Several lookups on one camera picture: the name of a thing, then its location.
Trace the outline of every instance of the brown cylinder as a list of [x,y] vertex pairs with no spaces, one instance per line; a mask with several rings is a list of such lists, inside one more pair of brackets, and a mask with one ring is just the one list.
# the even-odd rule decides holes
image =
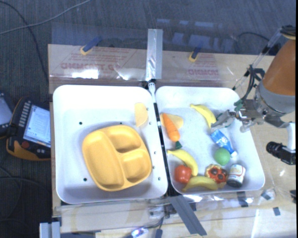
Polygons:
[[296,41],[288,40],[278,51],[263,78],[264,87],[281,95],[296,95]]

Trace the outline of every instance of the carrot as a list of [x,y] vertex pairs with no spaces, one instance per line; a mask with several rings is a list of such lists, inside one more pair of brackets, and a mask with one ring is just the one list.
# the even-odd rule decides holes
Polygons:
[[163,121],[164,121],[164,126],[167,130],[168,136],[173,142],[177,142],[180,139],[180,133],[172,120],[168,117],[166,113],[162,114]]

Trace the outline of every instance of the white tray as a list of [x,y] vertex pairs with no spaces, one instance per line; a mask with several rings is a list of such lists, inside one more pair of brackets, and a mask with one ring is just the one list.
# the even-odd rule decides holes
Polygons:
[[[239,96],[228,88],[210,87],[174,87],[163,86],[156,91],[156,101],[160,113],[170,113],[181,116],[184,119],[183,127],[179,132],[181,135],[180,143],[182,149],[189,152],[197,161],[199,174],[204,175],[205,169],[209,164],[217,164],[213,154],[218,146],[210,137],[210,129],[204,119],[190,104],[201,104],[207,106],[215,116],[229,109],[234,110],[234,102],[239,100]],[[237,151],[238,156],[231,159],[223,166],[229,172],[232,164],[242,164],[246,168],[246,174],[242,187],[236,188],[225,185],[218,190],[208,190],[204,187],[196,187],[183,193],[181,189],[184,184],[174,180],[174,169],[182,164],[177,157],[167,155],[169,172],[173,187],[181,194],[205,194],[229,191],[259,190],[265,183],[265,175],[261,166],[258,153],[250,131],[240,132],[242,123],[235,120],[227,128],[221,131],[229,138],[232,147]],[[174,149],[175,144],[167,134],[165,127],[162,127],[163,140],[166,150]]]
[[[135,125],[135,103],[142,102],[149,119]],[[63,85],[53,94],[56,191],[68,204],[153,199],[166,193],[168,182],[153,102],[141,87]],[[92,131],[111,125],[133,127],[151,157],[152,172],[141,183],[114,192],[99,189],[85,165],[81,145]]]

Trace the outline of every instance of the yellow plate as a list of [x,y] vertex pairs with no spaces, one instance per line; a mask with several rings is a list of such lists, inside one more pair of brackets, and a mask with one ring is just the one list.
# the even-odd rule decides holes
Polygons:
[[91,132],[83,140],[82,152],[91,177],[102,190],[134,186],[152,170],[149,152],[130,126],[115,125]]

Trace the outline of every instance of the dark gray carpet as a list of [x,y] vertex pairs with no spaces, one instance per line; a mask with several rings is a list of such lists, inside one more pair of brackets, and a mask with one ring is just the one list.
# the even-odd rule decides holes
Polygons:
[[[35,24],[85,0],[0,1]],[[8,4],[0,2],[0,32],[25,25]],[[204,52],[256,55],[284,25],[296,26],[296,0],[92,0],[31,27],[38,49],[28,28],[0,34],[0,90],[15,103],[48,100],[47,45],[83,45],[95,29],[106,37],[101,46],[145,49],[147,30],[160,28],[165,50],[191,51],[203,37]],[[0,170],[0,238],[39,237],[51,217],[50,162],[17,159],[1,139],[0,167],[28,179],[7,180]]]

